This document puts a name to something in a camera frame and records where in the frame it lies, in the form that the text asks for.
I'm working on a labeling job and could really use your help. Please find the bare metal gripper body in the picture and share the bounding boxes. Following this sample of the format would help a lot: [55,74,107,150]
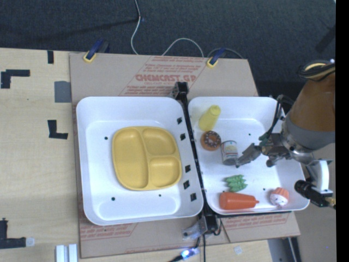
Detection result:
[261,132,315,164]

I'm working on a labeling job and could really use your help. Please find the small white labelled can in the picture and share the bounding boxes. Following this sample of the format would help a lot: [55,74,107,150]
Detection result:
[220,140,239,166]

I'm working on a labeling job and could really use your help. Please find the white plastic tray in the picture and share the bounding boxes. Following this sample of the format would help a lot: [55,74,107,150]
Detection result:
[188,96,311,216]
[75,96,205,227]

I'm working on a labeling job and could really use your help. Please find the green pea pods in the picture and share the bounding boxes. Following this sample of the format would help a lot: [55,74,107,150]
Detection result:
[224,174,249,193]

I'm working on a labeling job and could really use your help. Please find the brown doughnut with sprinkles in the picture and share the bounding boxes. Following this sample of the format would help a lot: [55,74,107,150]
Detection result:
[200,130,222,152]

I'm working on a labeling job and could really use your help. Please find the orange bottle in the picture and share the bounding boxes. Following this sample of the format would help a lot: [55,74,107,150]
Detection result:
[219,191,260,211]

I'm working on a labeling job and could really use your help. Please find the yellow bottle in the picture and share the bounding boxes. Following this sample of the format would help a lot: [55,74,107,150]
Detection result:
[197,104,222,132]

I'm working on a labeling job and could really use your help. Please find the thin black rod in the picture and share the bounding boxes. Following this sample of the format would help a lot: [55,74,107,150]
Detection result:
[180,91,212,217]

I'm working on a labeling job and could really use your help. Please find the yellow divided plate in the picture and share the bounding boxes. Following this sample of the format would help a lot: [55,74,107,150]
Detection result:
[111,126,183,192]

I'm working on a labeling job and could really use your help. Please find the brown cardboard board, red print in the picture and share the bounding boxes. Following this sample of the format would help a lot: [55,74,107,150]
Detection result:
[68,52,301,259]

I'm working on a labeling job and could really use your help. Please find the black cylinder on white bracket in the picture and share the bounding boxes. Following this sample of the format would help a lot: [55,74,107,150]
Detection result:
[293,159,335,209]

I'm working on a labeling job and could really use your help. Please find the black block with thin wires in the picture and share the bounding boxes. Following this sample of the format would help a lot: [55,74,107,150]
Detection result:
[171,81,190,101]
[201,213,222,236]

